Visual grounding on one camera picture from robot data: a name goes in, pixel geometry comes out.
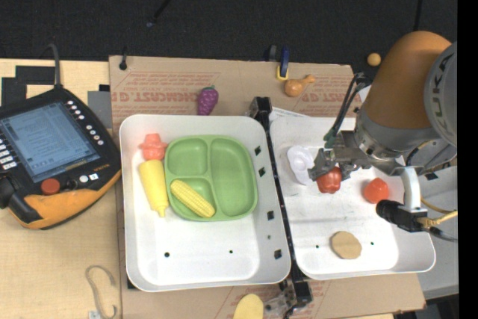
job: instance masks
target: black floor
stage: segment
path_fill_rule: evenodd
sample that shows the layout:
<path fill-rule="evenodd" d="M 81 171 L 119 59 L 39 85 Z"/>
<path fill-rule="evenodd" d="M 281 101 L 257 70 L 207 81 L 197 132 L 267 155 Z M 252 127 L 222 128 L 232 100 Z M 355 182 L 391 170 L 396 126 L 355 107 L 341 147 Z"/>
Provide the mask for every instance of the black floor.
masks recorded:
<path fill-rule="evenodd" d="M 414 29 L 457 39 L 457 0 L 0 2 L 5 58 L 37 58 L 55 43 L 74 60 L 105 61 L 126 46 L 130 55 L 259 61 L 268 46 L 287 45 L 291 61 L 347 63 L 373 77 L 365 57 L 384 56 Z"/>

